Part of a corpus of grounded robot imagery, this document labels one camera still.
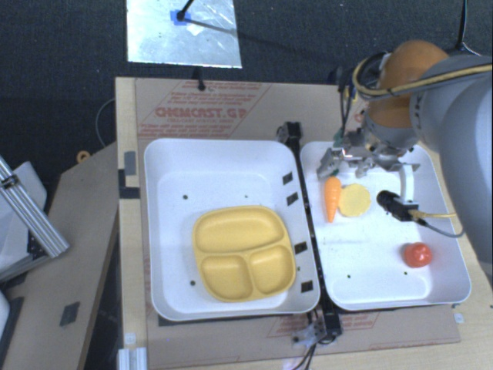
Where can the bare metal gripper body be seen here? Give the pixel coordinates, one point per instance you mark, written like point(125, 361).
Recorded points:
point(366, 152)

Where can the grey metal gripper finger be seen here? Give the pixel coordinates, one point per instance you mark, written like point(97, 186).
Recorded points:
point(327, 163)
point(364, 167)

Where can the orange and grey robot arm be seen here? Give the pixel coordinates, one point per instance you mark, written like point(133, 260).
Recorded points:
point(458, 129)

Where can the yellow round biscuit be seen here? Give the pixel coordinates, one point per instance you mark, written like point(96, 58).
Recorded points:
point(355, 200)

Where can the orange carrot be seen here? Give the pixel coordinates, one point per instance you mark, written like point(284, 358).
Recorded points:
point(332, 199)

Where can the thin black rod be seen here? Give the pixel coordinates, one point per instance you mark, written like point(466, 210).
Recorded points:
point(310, 222)

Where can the white plastic tray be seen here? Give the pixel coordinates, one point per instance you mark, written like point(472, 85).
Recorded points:
point(369, 253)
point(215, 183)

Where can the red tomato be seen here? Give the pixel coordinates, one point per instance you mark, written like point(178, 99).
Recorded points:
point(418, 254)

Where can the yellow divided plate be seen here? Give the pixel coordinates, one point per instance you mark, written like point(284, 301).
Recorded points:
point(239, 245)

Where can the brown cardboard board red print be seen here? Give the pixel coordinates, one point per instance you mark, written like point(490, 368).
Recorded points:
point(215, 106)

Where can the black cylinder on white bracket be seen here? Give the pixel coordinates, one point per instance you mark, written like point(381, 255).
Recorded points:
point(396, 203)

